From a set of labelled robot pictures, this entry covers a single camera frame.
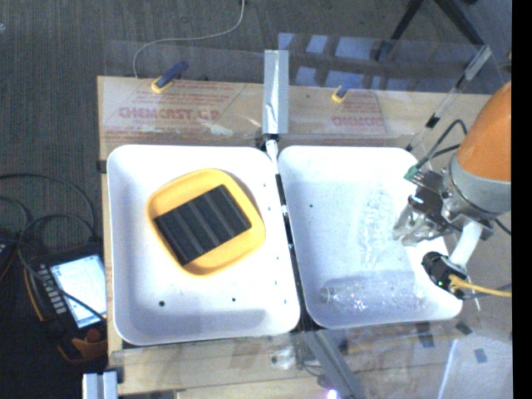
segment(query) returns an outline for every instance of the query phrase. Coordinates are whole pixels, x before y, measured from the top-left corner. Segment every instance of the floor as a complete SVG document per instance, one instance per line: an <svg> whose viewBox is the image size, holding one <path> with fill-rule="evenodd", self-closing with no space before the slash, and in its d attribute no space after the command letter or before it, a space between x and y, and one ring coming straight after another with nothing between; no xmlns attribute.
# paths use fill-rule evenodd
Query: floor
<svg viewBox="0 0 532 399"><path fill-rule="evenodd" d="M98 160L98 107L96 77L105 75L154 76L150 61L160 47L139 54L143 44L167 37L202 37L227 32L237 24L240 0L0 0L0 175L35 173L41 177L0 179L0 232L20 234L30 220L42 223L26 231L31 244L28 255L50 253L83 244L101 236L101 189ZM279 33L387 39L393 33L409 0L246 0L238 27L219 37L168 45L196 46L241 52L262 52L278 46ZM479 0L465 4L455 0L490 46L500 76L511 78L512 0ZM468 41L427 0L402 38L465 45ZM220 68L229 78L235 69ZM78 191L88 197L90 210ZM46 219L50 214L60 216ZM511 228L511 214L501 217ZM511 282L511 237L497 230L480 244L469 270L477 283L490 286ZM105 357L83 365L71 365L57 352L44 333L22 280L16 259L0 278L0 398L62 399L81 397L81 376L106 369ZM438 397L509 397L511 380L511 305L483 298L482 335L471 343L453 346ZM479 372L465 353L483 349L490 364ZM467 390L466 374L475 378L475 390ZM405 379L394 378L397 385ZM497 388L491 388L489 380ZM260 389L260 386L249 386ZM237 397L236 391L224 390ZM222 397L222 391L182 392L181 397ZM156 394L145 397L157 397ZM298 398L282 387L260 391L260 397Z"/></svg>

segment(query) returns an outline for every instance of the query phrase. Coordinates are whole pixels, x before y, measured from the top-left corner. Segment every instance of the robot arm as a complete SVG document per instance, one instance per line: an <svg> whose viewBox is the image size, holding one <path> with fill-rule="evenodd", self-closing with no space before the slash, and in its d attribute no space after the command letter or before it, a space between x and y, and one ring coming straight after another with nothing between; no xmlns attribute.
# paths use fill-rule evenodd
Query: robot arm
<svg viewBox="0 0 532 399"><path fill-rule="evenodd" d="M429 156L405 176L417 189L393 228L394 238L415 245L461 232L449 258L429 253L423 259L432 281L444 289L449 278L466 278L465 265L476 243L488 239L495 219L511 210L510 128L509 81L486 102L441 173L421 169Z"/></svg>

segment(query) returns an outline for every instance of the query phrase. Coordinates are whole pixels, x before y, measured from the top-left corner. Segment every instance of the white plastic tray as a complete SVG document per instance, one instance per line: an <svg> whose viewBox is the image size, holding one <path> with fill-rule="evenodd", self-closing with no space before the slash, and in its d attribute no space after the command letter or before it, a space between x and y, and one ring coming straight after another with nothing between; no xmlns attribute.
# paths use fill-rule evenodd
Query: white plastic tray
<svg viewBox="0 0 532 399"><path fill-rule="evenodd" d="M233 175L257 205L264 245L208 278L175 267L145 218L152 193L191 171ZM113 311L135 345L276 335L293 329L300 307L271 161L243 147L125 145L107 161Z"/></svg>
<svg viewBox="0 0 532 399"><path fill-rule="evenodd" d="M397 148L290 146L279 155L303 295L321 326L442 320L460 312L461 301L421 266L429 251L447 255L443 239L415 248L392 240L392 226L416 190L403 179L415 163ZM323 287L361 280L368 287L356 310L322 303ZM375 283L382 287L372 289ZM410 285L415 303L394 303L400 283Z"/></svg>

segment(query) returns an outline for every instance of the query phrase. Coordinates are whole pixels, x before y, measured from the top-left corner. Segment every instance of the orange cylinder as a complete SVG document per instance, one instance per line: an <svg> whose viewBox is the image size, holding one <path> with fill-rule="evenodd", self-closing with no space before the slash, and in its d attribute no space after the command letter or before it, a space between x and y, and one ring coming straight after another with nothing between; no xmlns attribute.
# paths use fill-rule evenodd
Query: orange cylinder
<svg viewBox="0 0 532 399"><path fill-rule="evenodd" d="M473 175L511 181L511 94L508 81L486 102L456 153Z"/></svg>

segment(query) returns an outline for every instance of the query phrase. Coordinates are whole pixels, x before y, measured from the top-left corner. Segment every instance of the gray carpet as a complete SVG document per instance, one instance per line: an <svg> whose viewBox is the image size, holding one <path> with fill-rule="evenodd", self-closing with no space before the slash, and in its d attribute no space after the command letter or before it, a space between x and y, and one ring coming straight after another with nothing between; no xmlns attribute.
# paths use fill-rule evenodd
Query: gray carpet
<svg viewBox="0 0 532 399"><path fill-rule="evenodd" d="M141 76L160 73L159 66L167 64L169 53L179 55L179 46L203 49L203 53L189 49L185 56L192 59L198 54L208 57L209 49L218 50L217 55L247 52L249 57L277 48L281 32L387 39L407 2L247 0L244 20L235 31L200 42L149 47L139 56L139 72ZM460 5L490 45L503 68L502 79L509 79L504 65L512 45L512 0ZM0 175L38 173L74 183L90 198L96 233L101 234L96 77L132 76L131 59L142 44L224 31L236 23L239 11L239 0L0 0L4 25L0 32ZM423 5L403 38L467 44L432 1ZM210 73L199 69L192 78L217 75L216 79L226 81L260 81L250 65L231 64L229 54L211 61L210 69ZM89 217L79 196L53 181L4 180L0 195L23 203L34 219L54 213ZM15 207L0 201L0 228L20 229L21 216ZM46 250L64 249L87 238L72 219L56 220L44 233ZM0 283L0 299L11 297L8 292L17 293L12 308L5 307L9 312L0 315L0 397L78 397L81 374L103 370L105 359L82 367L62 360L32 311L17 279L20 271L16 262L12 279Z"/></svg>

